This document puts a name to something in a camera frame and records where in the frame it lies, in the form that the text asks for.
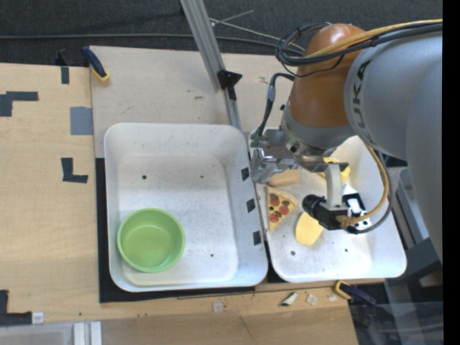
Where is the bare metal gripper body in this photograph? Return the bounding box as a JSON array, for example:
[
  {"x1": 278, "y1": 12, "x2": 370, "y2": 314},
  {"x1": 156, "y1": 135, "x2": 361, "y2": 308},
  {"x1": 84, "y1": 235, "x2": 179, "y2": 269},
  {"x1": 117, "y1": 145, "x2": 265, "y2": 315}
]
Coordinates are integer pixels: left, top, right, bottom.
[{"x1": 258, "y1": 127, "x2": 338, "y2": 173}]

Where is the tan toy bread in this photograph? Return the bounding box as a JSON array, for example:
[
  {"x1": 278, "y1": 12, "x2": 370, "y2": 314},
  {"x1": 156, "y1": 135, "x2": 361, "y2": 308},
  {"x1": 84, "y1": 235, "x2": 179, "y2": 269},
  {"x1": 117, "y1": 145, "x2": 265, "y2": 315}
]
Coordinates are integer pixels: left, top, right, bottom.
[{"x1": 267, "y1": 169, "x2": 301, "y2": 188}]

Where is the toy pizza slice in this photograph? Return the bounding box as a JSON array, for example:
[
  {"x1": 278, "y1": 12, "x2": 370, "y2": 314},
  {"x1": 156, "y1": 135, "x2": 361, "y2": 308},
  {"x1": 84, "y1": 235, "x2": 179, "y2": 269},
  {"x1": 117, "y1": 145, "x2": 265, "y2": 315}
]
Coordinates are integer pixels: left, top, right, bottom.
[{"x1": 265, "y1": 186, "x2": 300, "y2": 233}]

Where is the yellow rounded piece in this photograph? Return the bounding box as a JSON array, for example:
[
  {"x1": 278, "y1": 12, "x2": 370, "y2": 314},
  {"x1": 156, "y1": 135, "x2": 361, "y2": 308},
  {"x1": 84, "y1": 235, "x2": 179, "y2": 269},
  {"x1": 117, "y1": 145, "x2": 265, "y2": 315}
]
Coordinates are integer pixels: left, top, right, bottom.
[{"x1": 321, "y1": 156, "x2": 351, "y2": 185}]

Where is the pale yellow oval slice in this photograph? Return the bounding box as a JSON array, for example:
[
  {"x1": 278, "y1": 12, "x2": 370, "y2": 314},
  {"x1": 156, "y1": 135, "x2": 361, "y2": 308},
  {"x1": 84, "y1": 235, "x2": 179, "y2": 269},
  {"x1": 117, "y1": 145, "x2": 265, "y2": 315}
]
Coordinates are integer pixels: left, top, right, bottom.
[{"x1": 295, "y1": 211, "x2": 325, "y2": 247}]

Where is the white plastic tray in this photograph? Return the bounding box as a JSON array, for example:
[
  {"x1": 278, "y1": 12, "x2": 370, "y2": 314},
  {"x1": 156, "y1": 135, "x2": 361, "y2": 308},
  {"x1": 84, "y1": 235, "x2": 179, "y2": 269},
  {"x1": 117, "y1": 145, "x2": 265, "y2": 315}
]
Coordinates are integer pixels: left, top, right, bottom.
[
  {"x1": 248, "y1": 129, "x2": 408, "y2": 285},
  {"x1": 103, "y1": 122, "x2": 269, "y2": 293}
]

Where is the green bowl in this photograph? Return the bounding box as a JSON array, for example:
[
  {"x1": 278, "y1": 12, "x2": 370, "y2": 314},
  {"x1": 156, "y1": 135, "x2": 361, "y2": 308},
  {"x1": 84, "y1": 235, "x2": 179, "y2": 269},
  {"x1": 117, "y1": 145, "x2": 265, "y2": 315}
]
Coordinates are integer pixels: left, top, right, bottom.
[{"x1": 116, "y1": 208, "x2": 187, "y2": 274}]

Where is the black cylinder on white bracket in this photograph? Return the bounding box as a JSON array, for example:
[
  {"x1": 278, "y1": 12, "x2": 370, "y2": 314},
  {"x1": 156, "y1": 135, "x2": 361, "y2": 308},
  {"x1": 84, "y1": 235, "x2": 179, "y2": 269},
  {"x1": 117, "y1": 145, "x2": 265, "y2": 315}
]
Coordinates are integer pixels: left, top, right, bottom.
[{"x1": 301, "y1": 162, "x2": 350, "y2": 231}]

